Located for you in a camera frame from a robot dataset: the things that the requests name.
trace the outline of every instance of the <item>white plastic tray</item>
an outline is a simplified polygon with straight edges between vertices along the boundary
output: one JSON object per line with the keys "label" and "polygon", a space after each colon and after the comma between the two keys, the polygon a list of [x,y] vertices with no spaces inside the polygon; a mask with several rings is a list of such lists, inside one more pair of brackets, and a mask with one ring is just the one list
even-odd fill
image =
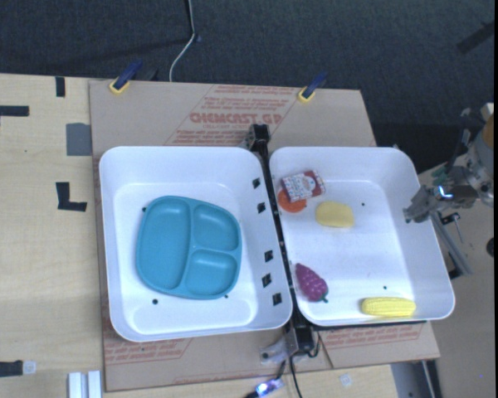
{"label": "white plastic tray", "polygon": [[[112,148],[100,161],[100,188],[110,319],[120,336],[198,337],[278,328],[290,319],[291,294],[255,155],[241,148]],[[140,280],[134,258],[142,208],[166,195],[207,201],[237,218],[242,262],[227,297],[180,298]]]}
{"label": "white plastic tray", "polygon": [[[419,188],[415,168],[394,148],[280,148],[271,155],[275,192],[280,180],[316,170],[326,193],[298,213],[281,211],[292,272],[312,268],[329,285],[328,303],[309,302],[295,284],[300,311],[312,323],[339,326],[400,323],[447,317],[454,308],[452,284],[430,220],[407,224],[403,208]],[[315,208],[323,201],[351,206],[355,225],[321,226]],[[411,318],[374,318],[361,313],[369,297],[415,301]]]}

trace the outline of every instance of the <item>purple eggplant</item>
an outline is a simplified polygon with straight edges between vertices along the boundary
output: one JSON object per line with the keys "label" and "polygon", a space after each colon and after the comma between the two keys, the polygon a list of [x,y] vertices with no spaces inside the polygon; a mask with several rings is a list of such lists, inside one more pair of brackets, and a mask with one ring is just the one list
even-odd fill
{"label": "purple eggplant", "polygon": [[295,275],[299,281],[300,290],[312,302],[328,302],[328,284],[312,269],[303,264],[295,264]]}

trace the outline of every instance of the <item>robotic end effector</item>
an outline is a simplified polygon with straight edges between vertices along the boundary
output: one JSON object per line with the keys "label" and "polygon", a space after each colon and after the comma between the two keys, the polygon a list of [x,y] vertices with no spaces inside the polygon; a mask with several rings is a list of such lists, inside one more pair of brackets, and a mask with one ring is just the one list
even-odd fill
{"label": "robotic end effector", "polygon": [[[461,114],[466,118],[454,156],[432,174],[433,187],[421,186],[412,198],[412,204],[404,209],[406,222],[422,222],[430,214],[449,208],[469,208],[477,200],[494,207],[494,113],[486,122],[481,121],[482,128],[472,141],[470,131],[465,128],[469,113],[466,109]],[[467,149],[464,165],[456,166],[461,146]]]}

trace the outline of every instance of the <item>blue plate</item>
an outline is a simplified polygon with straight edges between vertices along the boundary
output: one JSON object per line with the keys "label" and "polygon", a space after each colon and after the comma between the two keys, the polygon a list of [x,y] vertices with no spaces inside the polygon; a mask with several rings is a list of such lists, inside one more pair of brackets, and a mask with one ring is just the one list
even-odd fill
{"label": "blue plate", "polygon": [[150,288],[185,298],[220,298],[236,284],[241,258],[238,221],[220,206],[166,196],[145,208],[136,268]]}

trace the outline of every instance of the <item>yellow oval object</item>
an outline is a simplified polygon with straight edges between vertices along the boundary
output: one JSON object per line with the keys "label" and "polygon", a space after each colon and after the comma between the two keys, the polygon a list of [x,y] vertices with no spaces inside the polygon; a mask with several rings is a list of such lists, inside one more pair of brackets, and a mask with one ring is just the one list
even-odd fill
{"label": "yellow oval object", "polygon": [[354,225],[352,208],[336,201],[321,202],[315,208],[315,219],[322,226],[352,227]]}
{"label": "yellow oval object", "polygon": [[362,301],[362,313],[379,317],[409,317],[417,308],[411,299],[366,298]]}

